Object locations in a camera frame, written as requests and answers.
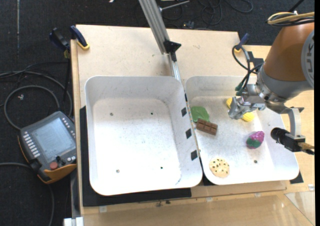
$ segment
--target wooden table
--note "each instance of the wooden table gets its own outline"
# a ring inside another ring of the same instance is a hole
[[[80,149],[80,113],[85,106],[85,82],[96,75],[104,76],[170,76],[168,58],[162,55],[150,28],[77,25],[89,50],[71,41],[71,65],[75,128],[77,135],[78,195],[82,204]],[[233,59],[232,47],[239,42],[237,32],[168,29],[172,41],[181,43],[176,52],[181,82],[192,76],[244,76],[246,71]],[[270,46],[251,46],[254,57],[265,59]],[[239,55],[244,62],[244,55]],[[314,145],[314,91],[306,91],[286,103],[304,107],[301,113],[302,134]],[[282,116],[290,129],[289,117]],[[310,186],[315,186],[315,157],[295,154],[303,183],[289,181],[254,182],[191,188],[191,198],[140,203],[83,207],[84,225],[312,225],[315,202],[309,200]],[[294,195],[299,209],[287,197]]]

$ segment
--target black floor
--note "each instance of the black floor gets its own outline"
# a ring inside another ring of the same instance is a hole
[[[46,86],[59,97],[64,111],[69,111],[70,106],[68,101],[63,103],[63,90],[47,78],[27,72],[7,76],[4,72],[21,71],[30,66],[29,71],[51,76],[65,84],[67,60],[63,51],[49,39],[54,28],[69,40],[69,27],[75,24],[147,26],[138,0],[108,1],[19,0],[18,5],[17,0],[0,0],[0,163],[26,163],[18,145],[18,131],[7,122],[3,112],[3,103],[14,89],[27,85]],[[234,31],[240,37],[249,33],[248,44],[272,45],[279,28],[267,25],[266,19],[274,13],[288,11],[298,1],[191,0],[165,10],[163,20],[167,28],[181,29],[190,21],[194,29]],[[157,2],[161,7],[176,3]],[[304,0],[296,10],[299,14],[314,12],[315,0]],[[20,127],[45,118],[55,110],[52,98],[37,90],[18,92],[8,103],[10,118]],[[55,200],[52,225],[62,226],[63,219],[72,216],[70,179],[66,177],[50,186]],[[14,165],[0,166],[1,225],[46,226],[51,212],[50,190],[31,170]]]

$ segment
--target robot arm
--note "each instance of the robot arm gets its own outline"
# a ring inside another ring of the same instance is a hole
[[[286,26],[274,40],[265,62],[257,72],[255,84],[247,84],[232,98],[230,118],[240,119],[247,112],[266,107],[278,114],[288,114],[290,132],[275,128],[271,136],[292,152],[314,155],[314,146],[301,134],[302,107],[286,107],[285,102],[299,93],[314,89],[315,24]]]

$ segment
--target empty white tray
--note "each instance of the empty white tray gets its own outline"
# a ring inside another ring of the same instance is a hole
[[[235,96],[235,87],[242,79],[243,76],[194,76],[186,81],[190,107],[204,107],[210,122],[218,125],[216,135],[195,130],[205,176],[216,185],[294,179],[299,174],[295,154],[270,136],[273,128],[285,128],[279,114],[266,108],[254,111],[251,122],[229,117],[226,100]],[[248,149],[246,140],[256,131],[264,131],[264,142],[257,149]],[[215,157],[222,157],[229,163],[227,177],[211,172],[209,162]]]
[[[94,76],[85,84],[89,180],[109,196],[190,188],[202,179],[182,84]]]

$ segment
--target red button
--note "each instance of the red button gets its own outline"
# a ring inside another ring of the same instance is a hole
[[[58,163],[55,162],[55,161],[51,162],[50,169],[51,170],[56,170],[57,168],[58,168]]]

